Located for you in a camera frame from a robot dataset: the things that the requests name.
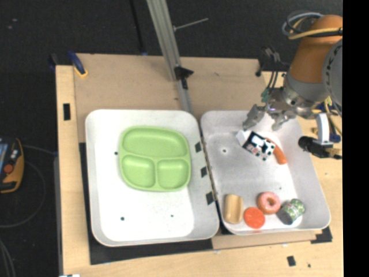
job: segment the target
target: pink donut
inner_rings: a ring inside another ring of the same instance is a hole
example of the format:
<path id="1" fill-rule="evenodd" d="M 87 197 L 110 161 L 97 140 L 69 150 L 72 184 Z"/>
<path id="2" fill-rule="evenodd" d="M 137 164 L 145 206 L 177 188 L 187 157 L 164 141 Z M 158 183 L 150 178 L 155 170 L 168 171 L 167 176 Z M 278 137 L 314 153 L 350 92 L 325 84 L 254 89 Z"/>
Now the pink donut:
<path id="1" fill-rule="evenodd" d="M 275 214 L 281 208 L 281 201 L 272 192 L 264 192 L 258 196 L 258 208 L 267 215 Z"/>

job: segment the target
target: green can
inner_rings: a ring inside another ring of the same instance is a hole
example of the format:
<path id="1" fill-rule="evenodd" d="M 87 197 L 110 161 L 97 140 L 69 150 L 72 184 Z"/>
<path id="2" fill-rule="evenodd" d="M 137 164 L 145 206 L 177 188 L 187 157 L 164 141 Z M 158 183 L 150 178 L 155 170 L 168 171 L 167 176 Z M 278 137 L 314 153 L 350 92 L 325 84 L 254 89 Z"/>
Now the green can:
<path id="1" fill-rule="evenodd" d="M 292 224 L 300 215 L 304 214 L 305 206 L 299 199 L 292 199 L 277 213 L 284 224 Z"/>

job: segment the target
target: wooden table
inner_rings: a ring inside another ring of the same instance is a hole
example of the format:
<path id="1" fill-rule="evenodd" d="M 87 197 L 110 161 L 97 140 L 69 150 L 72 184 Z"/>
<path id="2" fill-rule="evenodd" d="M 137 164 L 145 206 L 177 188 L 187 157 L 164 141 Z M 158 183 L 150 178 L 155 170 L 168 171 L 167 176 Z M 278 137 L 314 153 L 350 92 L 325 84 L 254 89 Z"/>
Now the wooden table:
<path id="1" fill-rule="evenodd" d="M 61 275 L 343 276 L 342 161 L 314 156 L 312 160 L 332 216 L 328 230 L 267 237 L 221 236 L 214 238 L 212 251 L 91 265 L 78 149 L 84 141 L 85 116 L 102 107 L 176 110 L 180 105 L 162 57 L 78 56 L 89 72 L 87 78 L 80 79 L 72 66 L 56 68 Z M 257 60 L 182 58 L 182 64 L 195 71 L 189 78 L 189 89 L 197 119 L 209 110 L 249 110 L 260 102 L 265 83 L 263 77 L 255 76 Z M 315 122 L 299 121 L 304 134 L 314 136 L 311 128 L 316 127 Z M 331 242 L 311 243 L 328 232 L 333 236 Z M 295 265 L 289 264 L 288 257 Z"/>

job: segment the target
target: yellow and black device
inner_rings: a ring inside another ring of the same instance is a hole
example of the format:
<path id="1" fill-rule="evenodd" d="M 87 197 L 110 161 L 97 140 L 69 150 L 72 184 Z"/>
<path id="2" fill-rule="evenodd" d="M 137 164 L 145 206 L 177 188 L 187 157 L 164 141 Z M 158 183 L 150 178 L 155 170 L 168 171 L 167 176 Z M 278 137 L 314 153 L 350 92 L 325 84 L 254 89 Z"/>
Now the yellow and black device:
<path id="1" fill-rule="evenodd" d="M 0 136 L 0 193 L 17 190 L 23 171 L 24 155 L 19 139 Z"/>

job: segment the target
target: green divided plate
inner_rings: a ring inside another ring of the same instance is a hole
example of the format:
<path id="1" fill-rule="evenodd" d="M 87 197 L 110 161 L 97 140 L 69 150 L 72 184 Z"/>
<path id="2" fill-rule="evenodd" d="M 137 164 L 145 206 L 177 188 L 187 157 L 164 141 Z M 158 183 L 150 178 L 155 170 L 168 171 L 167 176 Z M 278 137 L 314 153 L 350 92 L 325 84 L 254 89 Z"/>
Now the green divided plate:
<path id="1" fill-rule="evenodd" d="M 175 130 L 130 127 L 121 137 L 119 166 L 123 179 L 133 188 L 180 190 L 191 178 L 190 148 L 184 135 Z"/>

